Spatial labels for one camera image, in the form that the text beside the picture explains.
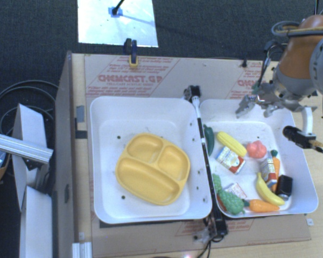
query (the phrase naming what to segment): toy banana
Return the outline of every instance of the toy banana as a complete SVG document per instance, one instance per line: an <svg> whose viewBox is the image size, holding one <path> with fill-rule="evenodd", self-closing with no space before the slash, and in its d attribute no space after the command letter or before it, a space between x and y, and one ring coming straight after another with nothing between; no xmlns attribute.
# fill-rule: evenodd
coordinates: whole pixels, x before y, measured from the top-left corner
<svg viewBox="0 0 323 258"><path fill-rule="evenodd" d="M285 201L283 199L270 191L270 189L267 187L267 184L262 179L261 172L257 173L256 189L260 197L266 202L277 206L285 204Z"/></svg>

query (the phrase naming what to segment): yellow plate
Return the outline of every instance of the yellow plate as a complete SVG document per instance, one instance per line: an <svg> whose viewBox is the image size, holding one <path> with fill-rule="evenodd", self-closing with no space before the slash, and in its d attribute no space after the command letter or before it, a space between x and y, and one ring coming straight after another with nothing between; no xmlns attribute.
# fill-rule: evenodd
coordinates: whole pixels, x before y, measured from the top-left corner
<svg viewBox="0 0 323 258"><path fill-rule="evenodd" d="M153 134L132 138L116 164L119 184L135 196L157 205L169 205L181 194L190 161L173 143Z"/></svg>

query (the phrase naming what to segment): black carpet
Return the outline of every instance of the black carpet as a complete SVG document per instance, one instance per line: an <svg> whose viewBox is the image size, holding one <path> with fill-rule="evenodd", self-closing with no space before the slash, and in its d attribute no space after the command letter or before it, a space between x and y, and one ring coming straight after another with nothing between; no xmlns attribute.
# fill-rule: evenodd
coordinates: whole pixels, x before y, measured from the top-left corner
<svg viewBox="0 0 323 258"><path fill-rule="evenodd" d="M248 60L263 58L263 47L273 38L273 24L300 22L313 14L315 4L315 0L152 1L159 48L139 48L138 54ZM121 46L78 43L77 10L77 0L0 0L0 92L24 80L58 84L67 51L122 54ZM0 113L18 101L47 103L24 93L17 96L6 99ZM3 124L5 131L10 125ZM18 257L19 221L13 177L6 174L0 185L0 257Z"/></svg>

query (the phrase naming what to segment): toy carrot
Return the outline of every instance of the toy carrot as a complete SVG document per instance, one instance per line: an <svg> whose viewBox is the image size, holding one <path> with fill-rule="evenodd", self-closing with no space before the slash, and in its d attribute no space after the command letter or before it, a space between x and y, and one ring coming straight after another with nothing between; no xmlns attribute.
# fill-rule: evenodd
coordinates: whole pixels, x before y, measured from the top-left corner
<svg viewBox="0 0 323 258"><path fill-rule="evenodd" d="M276 174L276 177L278 178L279 177L279 173L280 173L280 160L276 157L278 152L276 150L272 150L271 152L271 156L273 158L273 164L274 164L274 168L275 168L275 174ZM277 186L277 183L274 184L272 187L271 187L271 191L275 192L276 191L276 186Z"/></svg>
<svg viewBox="0 0 323 258"><path fill-rule="evenodd" d="M248 206L249 209L254 212L272 212L280 209L277 205L273 205L259 199L252 199L250 201L245 200L244 206Z"/></svg>

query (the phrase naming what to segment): green vegetable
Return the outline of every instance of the green vegetable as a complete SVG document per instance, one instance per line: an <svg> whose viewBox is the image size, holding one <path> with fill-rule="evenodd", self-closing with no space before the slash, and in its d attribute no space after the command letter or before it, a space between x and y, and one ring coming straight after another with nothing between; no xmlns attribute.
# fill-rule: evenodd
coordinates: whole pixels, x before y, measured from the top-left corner
<svg viewBox="0 0 323 258"><path fill-rule="evenodd" d="M219 197L218 201L221 201L222 205L226 208L226 210L233 215L237 215L240 212L244 213L244 210L243 210L244 201L240 199L240 197L238 197L237 195L231 192L226 192L222 190L221 180L219 175L212 174L212 177L213 177L215 192Z"/></svg>
<svg viewBox="0 0 323 258"><path fill-rule="evenodd" d="M212 174L212 177L215 193L219 194L219 192L222 190L220 177L217 174Z"/></svg>
<svg viewBox="0 0 323 258"><path fill-rule="evenodd" d="M231 192L226 192L225 190L221 190L219 192L219 198L228 212L232 213L233 215L237 215L241 212L244 213L244 201L237 195Z"/></svg>
<svg viewBox="0 0 323 258"><path fill-rule="evenodd" d="M207 152L208 156L210 156L214 149L214 132L211 127L207 127L206 125L204 125L203 127L205 132L205 138L207 141Z"/></svg>

